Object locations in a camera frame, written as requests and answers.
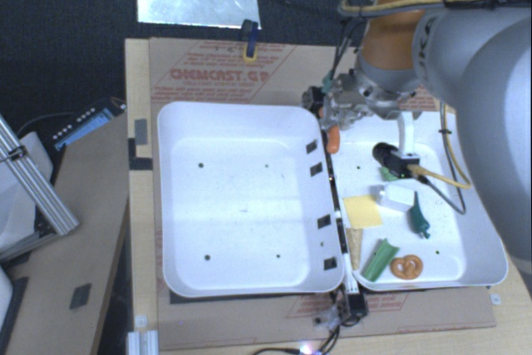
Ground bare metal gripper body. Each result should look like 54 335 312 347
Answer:
323 72 413 121

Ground brown cardboard board red print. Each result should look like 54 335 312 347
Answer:
148 37 498 350

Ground orange sausage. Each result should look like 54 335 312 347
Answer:
326 124 342 155

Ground thin black and white rod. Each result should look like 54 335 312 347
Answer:
321 128 359 297

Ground brown pretzel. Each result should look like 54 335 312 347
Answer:
389 254 425 281

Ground tan ice cream cone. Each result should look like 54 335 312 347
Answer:
345 226 364 272

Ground green celery stick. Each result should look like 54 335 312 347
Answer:
360 238 401 284

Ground yellow cheese slice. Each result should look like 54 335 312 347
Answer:
342 194 384 229

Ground black cylinder on white bracket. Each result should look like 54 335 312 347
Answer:
372 111 421 180

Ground white carton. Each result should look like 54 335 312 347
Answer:
370 183 417 214

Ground dark green chili pepper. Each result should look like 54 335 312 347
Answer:
406 190 432 239

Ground small green toy piece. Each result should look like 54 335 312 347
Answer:
378 165 400 183

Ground white plastic tray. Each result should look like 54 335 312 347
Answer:
156 101 347 298
331 108 510 292

